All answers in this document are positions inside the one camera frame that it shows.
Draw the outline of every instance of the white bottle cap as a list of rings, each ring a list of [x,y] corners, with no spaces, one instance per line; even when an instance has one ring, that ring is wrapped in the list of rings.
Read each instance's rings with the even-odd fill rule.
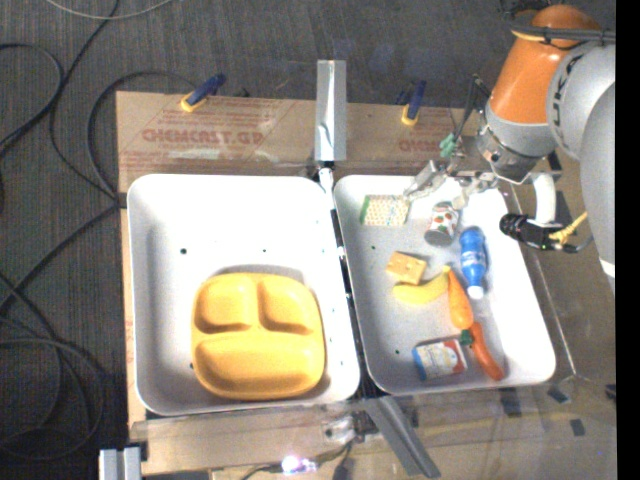
[[[484,297],[484,290],[482,289],[482,286],[469,286],[469,288],[467,288],[467,293],[469,294],[469,297],[474,300],[479,300]]]

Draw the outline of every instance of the sponge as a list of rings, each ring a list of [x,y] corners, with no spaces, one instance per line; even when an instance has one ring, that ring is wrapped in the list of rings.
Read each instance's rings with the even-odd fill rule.
[[[365,226],[402,226],[409,215],[409,204],[404,196],[365,196],[360,222]]]

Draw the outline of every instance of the blue bottle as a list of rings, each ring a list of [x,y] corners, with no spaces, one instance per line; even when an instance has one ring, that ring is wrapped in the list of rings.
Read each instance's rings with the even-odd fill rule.
[[[460,267],[467,279],[467,293],[472,299],[484,296],[482,278],[487,271],[487,254],[484,247],[484,234],[478,228],[469,228],[460,235]]]

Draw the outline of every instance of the black floor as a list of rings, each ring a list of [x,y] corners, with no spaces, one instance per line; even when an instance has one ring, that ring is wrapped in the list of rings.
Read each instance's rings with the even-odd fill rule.
[[[117,2],[54,1],[98,16]],[[119,0],[115,15],[161,1]],[[222,72],[223,95],[312,100],[317,60],[344,59],[350,102],[393,104],[424,79],[423,104],[461,107],[472,74],[495,82],[513,41],[504,13],[522,1],[540,0],[178,0],[107,22],[0,0],[0,478],[93,478],[97,450],[127,441],[103,91],[185,93],[181,77]],[[616,27],[616,0],[548,1]]]

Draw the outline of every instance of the orange carrot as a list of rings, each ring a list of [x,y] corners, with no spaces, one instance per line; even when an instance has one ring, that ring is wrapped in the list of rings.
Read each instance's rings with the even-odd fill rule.
[[[487,348],[487,343],[484,341],[482,326],[478,322],[473,323],[471,327],[469,327],[469,334],[471,334],[473,338],[473,343],[470,345],[471,350],[473,350],[484,372],[493,380],[504,379],[504,371],[493,358]]]
[[[467,292],[453,270],[448,266],[445,269],[449,272],[449,318],[458,329],[468,329],[473,324],[473,310]]]

